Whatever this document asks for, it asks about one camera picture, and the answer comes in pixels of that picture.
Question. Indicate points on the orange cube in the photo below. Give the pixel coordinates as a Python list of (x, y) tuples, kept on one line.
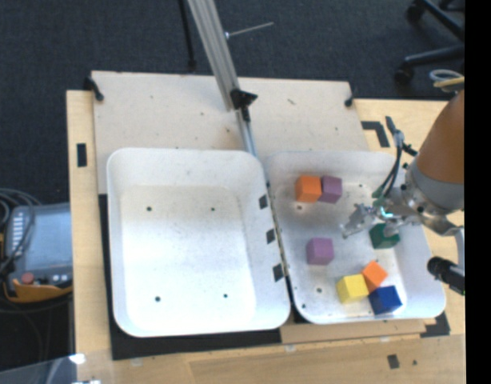
[(308, 189), (374, 274)]

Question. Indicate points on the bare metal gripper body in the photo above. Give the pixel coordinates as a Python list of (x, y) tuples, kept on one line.
[(423, 213)]

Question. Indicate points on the purple cube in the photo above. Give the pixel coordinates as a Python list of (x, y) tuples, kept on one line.
[(332, 189), (320, 251)]

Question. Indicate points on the pale flat board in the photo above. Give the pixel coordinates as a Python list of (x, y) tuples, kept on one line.
[(169, 110)]

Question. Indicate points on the black office chair base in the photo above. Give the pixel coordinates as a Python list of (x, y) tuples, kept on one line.
[(437, 12)]

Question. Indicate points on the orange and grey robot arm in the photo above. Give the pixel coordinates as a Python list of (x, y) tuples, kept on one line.
[(445, 142)]

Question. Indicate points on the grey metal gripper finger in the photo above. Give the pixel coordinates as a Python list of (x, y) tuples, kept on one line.
[(351, 228), (364, 212)]

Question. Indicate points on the white plastic tray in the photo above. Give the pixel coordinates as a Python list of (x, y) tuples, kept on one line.
[(349, 226), (189, 254)]

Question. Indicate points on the black cylinder on white bracket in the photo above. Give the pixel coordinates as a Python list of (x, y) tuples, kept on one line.
[(445, 272)]

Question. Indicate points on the blue cube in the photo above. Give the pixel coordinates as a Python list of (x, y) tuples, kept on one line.
[(385, 300)]

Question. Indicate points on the yellow cube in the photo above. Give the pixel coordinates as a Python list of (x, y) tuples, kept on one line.
[(352, 288)]

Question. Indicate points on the green cube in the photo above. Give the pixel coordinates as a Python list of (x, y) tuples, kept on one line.
[(378, 239)]

